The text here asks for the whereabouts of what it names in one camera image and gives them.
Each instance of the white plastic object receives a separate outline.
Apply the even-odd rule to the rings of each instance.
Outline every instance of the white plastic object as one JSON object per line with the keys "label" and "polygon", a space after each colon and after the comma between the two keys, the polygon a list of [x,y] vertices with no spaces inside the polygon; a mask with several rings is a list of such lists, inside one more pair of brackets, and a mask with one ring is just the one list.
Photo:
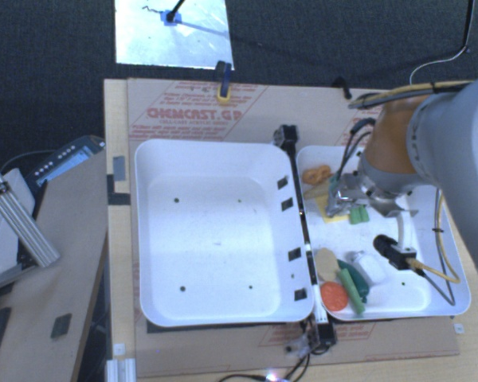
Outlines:
{"label": "white plastic object", "polygon": [[[297,156],[299,171],[305,171],[315,165],[328,164],[335,172],[342,161],[343,147],[341,146],[308,146],[304,147]],[[353,157],[344,169],[344,173],[351,173],[357,168],[358,158]],[[303,192],[310,189],[310,185],[302,184]],[[401,197],[398,203],[407,210],[416,209],[415,216],[404,216],[405,243],[417,251],[417,259],[424,264],[441,268],[441,261],[437,253],[434,239],[433,212],[435,187],[422,185],[414,189],[410,197]],[[356,314],[349,305],[333,316],[342,321],[380,320],[388,318],[451,316],[464,313],[471,302],[471,293],[465,278],[460,256],[456,249],[453,234],[448,218],[443,211],[441,227],[447,255],[455,269],[460,283],[451,283],[456,304],[451,306],[425,279],[411,270],[398,271],[388,260],[381,257],[373,245],[374,238],[379,234],[398,239],[399,225],[394,218],[385,218],[373,208],[367,208],[370,221],[364,224],[351,225],[348,220],[326,224],[320,214],[315,200],[304,200],[304,209],[308,223],[308,231],[312,247],[315,249],[328,248],[337,259],[347,261],[352,251],[363,250],[365,253],[378,257],[377,261],[386,273],[386,279],[375,287],[371,287],[365,304],[365,311]],[[429,274],[433,281],[448,293],[446,281]]]}
{"label": "white plastic object", "polygon": [[140,305],[160,326],[297,322],[314,306],[292,168],[269,144],[135,153]]}
{"label": "white plastic object", "polygon": [[[4,176],[10,187],[28,213],[32,213],[35,201],[19,169],[11,170]],[[0,214],[0,274],[16,266],[18,235]]]}
{"label": "white plastic object", "polygon": [[369,286],[380,284],[386,279],[384,269],[371,254],[357,251],[351,254],[350,261]]}

